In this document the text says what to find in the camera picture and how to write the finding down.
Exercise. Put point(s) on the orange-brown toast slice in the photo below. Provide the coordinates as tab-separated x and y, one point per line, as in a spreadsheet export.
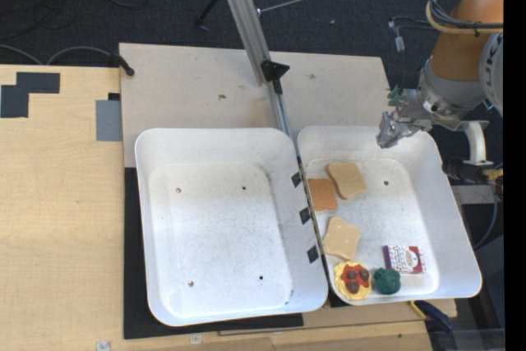
321	195

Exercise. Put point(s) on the green broccoli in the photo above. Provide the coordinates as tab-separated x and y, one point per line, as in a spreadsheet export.
387	281

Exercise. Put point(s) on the white plastic tray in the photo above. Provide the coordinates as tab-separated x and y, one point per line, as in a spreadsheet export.
222	234
402	213

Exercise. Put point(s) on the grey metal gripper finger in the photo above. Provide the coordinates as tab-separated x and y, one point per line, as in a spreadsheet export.
384	133
396	137

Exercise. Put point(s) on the small purple and white carton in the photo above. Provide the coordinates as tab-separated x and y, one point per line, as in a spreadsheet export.
404	259

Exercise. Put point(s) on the pale flat board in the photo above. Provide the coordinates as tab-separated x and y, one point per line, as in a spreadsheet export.
197	94

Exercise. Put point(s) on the yellow spaghetti with meatballs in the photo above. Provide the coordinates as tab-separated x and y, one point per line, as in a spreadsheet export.
352	280

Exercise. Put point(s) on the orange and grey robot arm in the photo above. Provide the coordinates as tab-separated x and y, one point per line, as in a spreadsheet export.
464	49

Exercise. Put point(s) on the tan bread slice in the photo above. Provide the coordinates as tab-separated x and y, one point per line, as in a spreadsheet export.
341	239
348	179

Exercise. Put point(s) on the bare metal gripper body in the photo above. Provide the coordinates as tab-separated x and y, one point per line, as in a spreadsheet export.
415	115

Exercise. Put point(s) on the black cylinder on white bracket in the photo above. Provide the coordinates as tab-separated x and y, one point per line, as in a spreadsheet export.
476	144

